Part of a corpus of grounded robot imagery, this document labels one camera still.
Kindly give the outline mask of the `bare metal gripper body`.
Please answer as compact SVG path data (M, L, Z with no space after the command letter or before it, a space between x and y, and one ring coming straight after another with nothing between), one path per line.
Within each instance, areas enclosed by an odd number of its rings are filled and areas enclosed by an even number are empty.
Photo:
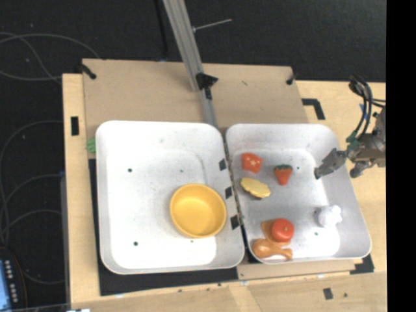
M365 168L385 167L385 108L376 118L371 133L362 134L347 148L348 158L353 163L359 163Z

